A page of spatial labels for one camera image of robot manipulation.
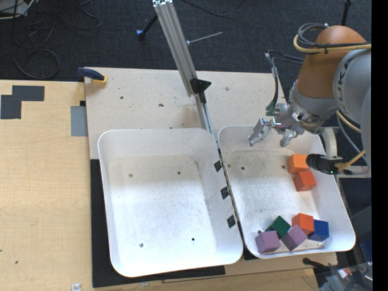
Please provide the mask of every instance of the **wooden cube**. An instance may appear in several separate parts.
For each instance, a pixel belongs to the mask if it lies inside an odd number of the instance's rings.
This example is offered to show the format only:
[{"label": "wooden cube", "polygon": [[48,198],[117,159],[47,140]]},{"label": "wooden cube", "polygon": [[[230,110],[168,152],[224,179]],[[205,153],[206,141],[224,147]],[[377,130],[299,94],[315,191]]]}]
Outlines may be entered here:
[{"label": "wooden cube", "polygon": [[314,232],[314,217],[305,213],[298,213],[292,218],[291,225],[299,225],[303,232],[309,236]]},{"label": "wooden cube", "polygon": [[314,232],[309,235],[309,239],[314,241],[324,241],[329,237],[329,223],[314,219]]},{"label": "wooden cube", "polygon": [[289,173],[305,172],[309,169],[306,163],[307,155],[293,154],[287,159],[287,169]]},{"label": "wooden cube", "polygon": [[310,170],[298,172],[292,179],[298,192],[309,191],[316,186],[314,174]]},{"label": "wooden cube", "polygon": [[277,216],[271,225],[266,228],[266,231],[276,230],[279,238],[282,238],[288,232],[290,227],[291,225],[286,220],[284,220],[281,216]]},{"label": "wooden cube", "polygon": [[260,253],[274,252],[280,247],[280,240],[275,230],[261,232],[255,239]]},{"label": "wooden cube", "polygon": [[307,239],[307,235],[303,232],[299,225],[295,225],[289,229],[281,241],[289,250],[293,250],[300,246]]}]

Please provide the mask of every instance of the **tripod leg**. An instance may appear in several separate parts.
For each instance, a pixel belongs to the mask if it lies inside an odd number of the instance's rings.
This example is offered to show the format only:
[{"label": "tripod leg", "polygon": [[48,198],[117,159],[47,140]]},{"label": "tripod leg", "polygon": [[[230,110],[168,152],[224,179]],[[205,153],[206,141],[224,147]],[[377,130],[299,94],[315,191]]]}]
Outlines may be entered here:
[{"label": "tripod leg", "polygon": [[149,24],[147,25],[147,27],[144,30],[137,30],[136,31],[140,40],[143,40],[145,38],[147,31],[150,30],[151,26],[156,22],[157,19],[158,19],[158,15],[155,15],[153,17],[153,19],[151,19],[151,21],[149,22]]}]

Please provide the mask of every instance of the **cable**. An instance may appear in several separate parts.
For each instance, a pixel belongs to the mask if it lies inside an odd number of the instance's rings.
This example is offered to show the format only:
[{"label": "cable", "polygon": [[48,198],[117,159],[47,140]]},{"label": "cable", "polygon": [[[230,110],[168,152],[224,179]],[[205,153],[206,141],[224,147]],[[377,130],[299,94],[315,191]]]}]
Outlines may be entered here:
[{"label": "cable", "polygon": [[55,60],[55,62],[57,64],[57,68],[50,76],[35,76],[35,75],[32,75],[31,73],[28,73],[28,72],[24,71],[24,69],[19,65],[19,63],[17,62],[17,60],[16,60],[16,58],[14,56],[13,60],[14,60],[14,62],[16,64],[16,66],[18,67],[18,69],[21,72],[23,72],[25,75],[27,75],[27,76],[29,76],[30,78],[33,78],[33,79],[43,80],[43,79],[53,78],[59,72],[59,67],[60,67],[59,58],[50,50],[40,49],[40,50],[35,50],[35,51],[32,51],[31,53],[29,53],[25,57],[25,60],[28,61],[28,59],[30,59],[32,57],[32,55],[35,54],[35,53],[48,53],[52,58],[54,58],[54,60]]},{"label": "cable", "polygon": [[57,7],[79,7],[80,5],[85,5],[85,4],[88,4],[89,2],[92,2],[93,0],[86,0],[86,1],[83,1],[83,2],[80,2],[78,0],[78,2],[76,4],[73,4],[73,5],[62,5],[62,4],[57,4],[51,0],[47,0],[49,3],[57,6]]},{"label": "cable", "polygon": [[200,9],[200,10],[202,10],[202,11],[208,13],[208,14],[211,14],[211,15],[217,16],[217,17],[225,17],[225,16],[228,16],[228,15],[232,14],[233,12],[236,12],[236,11],[242,6],[242,4],[245,2],[245,0],[242,0],[242,1],[240,2],[240,4],[237,6],[237,8],[235,8],[235,9],[232,10],[232,11],[230,11],[229,13],[226,13],[226,14],[216,14],[216,13],[214,13],[214,12],[212,12],[212,11],[209,11],[208,9],[206,9],[206,8],[204,8],[204,7],[201,7],[201,6],[199,6],[199,5],[196,5],[196,4],[194,4],[194,3],[192,3],[192,2],[189,2],[189,1],[187,1],[187,0],[181,0],[181,1],[183,1],[183,2],[185,2],[185,3],[187,3],[187,4],[190,4],[190,5],[193,6],[193,7],[196,7],[196,8],[198,8],[198,9]]},{"label": "cable", "polygon": [[[355,149],[355,151],[357,152],[357,155],[356,155],[356,156],[360,155],[360,153],[361,153],[362,151],[354,144],[354,142],[353,142],[353,141],[351,140],[351,138],[348,136],[348,134],[347,134],[346,131],[344,130],[344,127],[343,127],[342,124],[341,124],[340,118],[337,116],[336,119],[337,119],[337,123],[338,123],[338,126],[339,126],[341,132],[343,133],[343,135],[345,136],[345,138],[348,140],[349,144],[350,144],[350,145],[353,147],[353,149]],[[368,166],[368,162],[367,162],[367,159],[366,159],[365,155],[362,154],[360,157],[362,157],[362,159],[364,160],[364,162],[365,162],[366,165]],[[359,173],[357,173],[357,172],[352,172],[353,175],[365,175],[366,173],[369,173],[369,166],[368,166],[367,170],[364,171],[364,172],[359,172]]]},{"label": "cable", "polygon": [[354,164],[357,160],[359,160],[364,154],[365,154],[365,150],[362,150],[356,156],[354,156],[350,161],[339,162],[334,164],[334,166],[337,167],[340,172],[343,172],[346,168],[348,168],[349,166]]},{"label": "cable", "polygon": [[[328,53],[330,51],[342,51],[342,50],[360,50],[360,49],[371,49],[372,43],[371,42],[354,42],[354,43],[337,43],[337,44],[321,44],[321,43],[314,43],[309,40],[307,40],[304,37],[304,34],[306,32],[311,32],[314,30],[324,30],[328,28],[327,24],[317,24],[317,23],[308,23],[302,25],[298,29],[298,33],[293,39],[293,45],[294,47],[303,53],[308,54],[316,54],[316,53]],[[298,43],[302,43],[304,45],[309,46],[310,48],[305,48],[302,46],[299,46]]]},{"label": "cable", "polygon": [[[29,3],[29,5],[28,5],[27,10],[30,8],[30,6],[33,4],[34,1],[37,1],[37,0],[32,0]],[[89,16],[89,17],[93,18],[94,20],[96,20],[97,21],[96,25],[94,25],[93,27],[83,28],[83,27],[77,27],[77,26],[71,24],[70,22],[66,21],[63,18],[63,6],[61,6],[60,4],[57,5],[59,7],[59,13],[58,14],[57,13],[52,13],[52,12],[40,12],[38,10],[35,10],[35,9],[31,8],[29,13],[28,13],[29,16],[27,16],[26,13],[25,14],[18,14],[18,16],[25,15],[24,16],[24,20],[26,22],[26,26],[24,28],[20,29],[17,33],[13,33],[16,46],[11,48],[9,51],[0,54],[0,57],[5,56],[7,54],[10,54],[10,53],[14,52],[18,48],[24,48],[24,49],[35,49],[36,48],[36,50],[33,50],[32,52],[30,52],[25,57],[26,64],[31,60],[31,58],[33,56],[39,55],[39,54],[45,54],[46,56],[48,56],[56,64],[55,71],[52,72],[50,75],[48,75],[48,76],[36,76],[36,75],[33,75],[33,74],[25,71],[22,68],[22,66],[20,65],[20,63],[18,62],[18,60],[16,59],[15,55],[13,55],[14,63],[16,64],[17,68],[23,74],[25,74],[26,76],[28,76],[30,78],[40,79],[40,80],[53,78],[59,72],[59,68],[60,68],[59,58],[52,51],[44,49],[44,48],[41,49],[39,47],[41,47],[42,45],[44,45],[45,43],[47,43],[49,41],[49,39],[51,38],[51,36],[53,34],[53,31],[54,31],[55,27],[60,22],[63,22],[65,25],[73,27],[73,28],[78,29],[78,30],[91,30],[91,29],[95,29],[95,28],[97,28],[97,27],[99,27],[101,25],[101,21],[96,16],[93,16],[92,14],[87,12],[82,7],[82,5],[85,5],[86,3],[89,3],[92,0],[86,0],[86,1],[83,1],[83,2],[80,2],[80,0],[77,0],[77,1],[79,1],[79,3],[74,5],[74,7],[79,7],[79,9],[82,11],[83,14],[86,14],[87,16]],[[50,25],[46,25],[44,27],[39,27],[39,24],[43,22],[44,15],[54,16],[55,17],[55,21],[54,21],[54,23],[52,23]],[[34,40],[33,40],[33,37],[36,37],[39,32],[42,32],[44,30],[48,31],[47,32],[47,36],[44,38],[43,41],[40,41],[39,44],[35,44]],[[23,31],[27,32],[24,39],[21,38],[21,33]]]},{"label": "cable", "polygon": [[11,8],[15,8],[14,15],[13,16],[0,17],[0,20],[18,18],[18,17],[20,17],[22,15],[24,16],[25,14],[27,14],[28,10],[30,9],[30,7],[32,6],[32,4],[35,1],[38,2],[39,0],[31,0],[30,3],[27,5],[27,8],[26,8],[25,12],[23,14],[21,14],[21,13],[16,13],[16,9],[18,8],[19,5],[23,4],[24,2],[22,1],[22,2],[20,2],[18,4],[17,3],[18,0],[15,0],[15,6],[14,7],[8,7],[8,8],[4,8],[4,9],[0,10],[0,13],[1,13],[1,12],[6,11],[6,10],[10,10]]},{"label": "cable", "polygon": [[[279,54],[283,58],[271,57],[271,53]],[[272,67],[272,75],[275,78],[275,94],[274,94],[271,102],[266,107],[266,110],[267,110],[266,115],[271,116],[272,112],[274,111],[275,106],[278,102],[278,95],[279,95],[279,75],[278,75],[278,69],[275,65],[275,60],[284,61],[284,62],[291,62],[293,64],[302,64],[303,59],[296,57],[296,56],[290,56],[290,55],[283,54],[278,50],[266,50],[265,56],[266,56],[267,60],[270,62],[270,65]]]},{"label": "cable", "polygon": [[340,120],[342,120],[342,122],[348,125],[352,130],[354,130],[355,132],[361,133],[361,130],[358,127],[354,126],[349,120],[347,120],[339,110],[337,110],[335,113],[340,118]]}]

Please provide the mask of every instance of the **yellow clamp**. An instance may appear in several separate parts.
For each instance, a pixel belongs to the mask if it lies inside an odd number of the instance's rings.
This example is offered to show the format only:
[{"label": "yellow clamp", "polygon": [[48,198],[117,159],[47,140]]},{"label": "yellow clamp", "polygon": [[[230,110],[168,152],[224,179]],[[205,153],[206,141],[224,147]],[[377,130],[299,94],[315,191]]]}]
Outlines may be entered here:
[{"label": "yellow clamp", "polygon": [[107,76],[103,75],[104,79],[103,80],[98,80],[98,79],[92,79],[92,83],[94,84],[106,84],[107,83]]}]

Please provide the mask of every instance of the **blue cube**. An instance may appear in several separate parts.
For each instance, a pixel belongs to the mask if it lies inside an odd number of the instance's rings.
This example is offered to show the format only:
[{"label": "blue cube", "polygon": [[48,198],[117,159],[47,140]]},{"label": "blue cube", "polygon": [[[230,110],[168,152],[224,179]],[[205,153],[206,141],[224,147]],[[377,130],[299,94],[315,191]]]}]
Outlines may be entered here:
[{"label": "blue cube", "polygon": [[329,237],[329,223],[314,219],[314,232],[309,235],[309,239],[314,241],[324,241]]}]

